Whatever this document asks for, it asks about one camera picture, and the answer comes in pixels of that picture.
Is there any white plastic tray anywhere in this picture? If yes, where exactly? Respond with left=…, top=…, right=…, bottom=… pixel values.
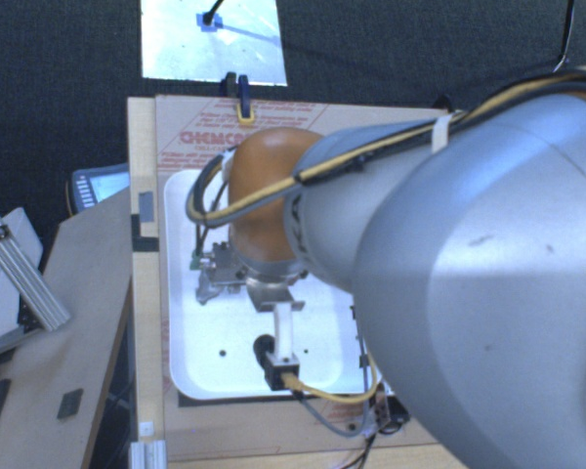
left=162, top=168, right=372, bottom=403

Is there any brown cardboard board red print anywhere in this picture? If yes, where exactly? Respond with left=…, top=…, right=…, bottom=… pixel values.
left=153, top=94, right=451, bottom=463

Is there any black cylinder on white bracket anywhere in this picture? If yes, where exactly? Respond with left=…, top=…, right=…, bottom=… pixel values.
left=251, top=301, right=306, bottom=392

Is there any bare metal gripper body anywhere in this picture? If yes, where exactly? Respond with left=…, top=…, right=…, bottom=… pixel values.
left=200, top=240, right=297, bottom=313

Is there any black block with thin wires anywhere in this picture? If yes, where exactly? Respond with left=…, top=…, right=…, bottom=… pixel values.
left=376, top=394, right=412, bottom=435

